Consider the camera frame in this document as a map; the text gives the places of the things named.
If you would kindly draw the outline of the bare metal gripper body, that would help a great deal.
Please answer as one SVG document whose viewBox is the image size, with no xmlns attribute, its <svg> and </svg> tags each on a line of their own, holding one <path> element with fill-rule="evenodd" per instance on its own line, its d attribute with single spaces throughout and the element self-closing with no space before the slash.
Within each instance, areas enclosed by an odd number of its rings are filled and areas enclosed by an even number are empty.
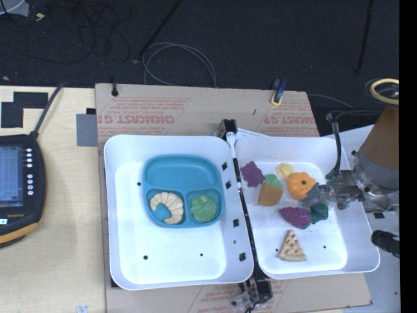
<svg viewBox="0 0 417 313">
<path fill-rule="evenodd" d="M 359 170 L 331 171 L 328 174 L 330 199 L 339 210 L 354 201 L 365 204 L 365 209 L 395 209 L 399 205 L 398 191 L 387 190 Z"/>
</svg>

